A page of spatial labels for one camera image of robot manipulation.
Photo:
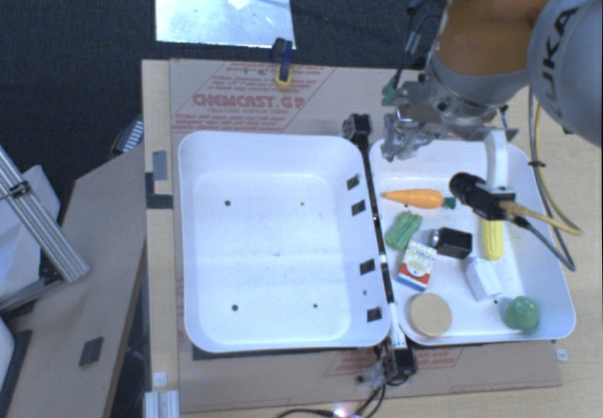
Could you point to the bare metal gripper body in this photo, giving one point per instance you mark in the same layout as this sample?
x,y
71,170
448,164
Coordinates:
x,y
424,103

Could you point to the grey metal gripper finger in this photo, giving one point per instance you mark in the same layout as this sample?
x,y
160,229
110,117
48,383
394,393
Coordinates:
x,y
392,143
419,139

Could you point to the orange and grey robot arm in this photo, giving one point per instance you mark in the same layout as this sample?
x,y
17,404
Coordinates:
x,y
485,35

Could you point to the orange carrot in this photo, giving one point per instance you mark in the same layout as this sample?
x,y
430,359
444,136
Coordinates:
x,y
414,198

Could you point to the thin black and white rod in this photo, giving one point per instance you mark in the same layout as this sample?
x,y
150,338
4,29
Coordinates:
x,y
377,218

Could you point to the green bean bundle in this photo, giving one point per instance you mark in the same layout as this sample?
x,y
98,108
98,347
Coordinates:
x,y
402,231

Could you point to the black and silver can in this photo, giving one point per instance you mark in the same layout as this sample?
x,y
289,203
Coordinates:
x,y
454,243

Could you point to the yellow corn cob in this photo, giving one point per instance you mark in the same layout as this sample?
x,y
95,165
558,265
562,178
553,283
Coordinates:
x,y
493,239

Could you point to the red and white carton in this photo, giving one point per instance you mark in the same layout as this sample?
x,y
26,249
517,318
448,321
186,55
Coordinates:
x,y
415,265

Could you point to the white plastic tray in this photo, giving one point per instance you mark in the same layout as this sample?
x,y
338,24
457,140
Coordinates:
x,y
527,265
268,246

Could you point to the tan round biscuit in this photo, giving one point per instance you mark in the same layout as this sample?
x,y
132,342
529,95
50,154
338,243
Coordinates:
x,y
430,315

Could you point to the green pepper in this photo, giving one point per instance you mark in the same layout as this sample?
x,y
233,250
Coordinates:
x,y
520,313

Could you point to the brown cardboard board red print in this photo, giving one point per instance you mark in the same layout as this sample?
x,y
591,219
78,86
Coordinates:
x,y
264,383

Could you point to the black cylinder on white bracket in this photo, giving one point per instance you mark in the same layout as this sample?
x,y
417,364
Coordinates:
x,y
480,197

